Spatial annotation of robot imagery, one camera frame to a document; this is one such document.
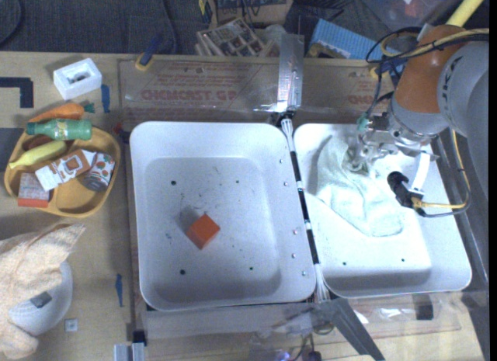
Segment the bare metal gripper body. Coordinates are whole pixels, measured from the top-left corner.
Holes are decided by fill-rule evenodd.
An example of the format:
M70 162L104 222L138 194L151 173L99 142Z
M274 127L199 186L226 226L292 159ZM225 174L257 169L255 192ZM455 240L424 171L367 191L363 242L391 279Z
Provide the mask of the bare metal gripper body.
M422 134L404 125L393 113L359 118L359 156L386 157L402 153L416 157L431 143L432 134Z

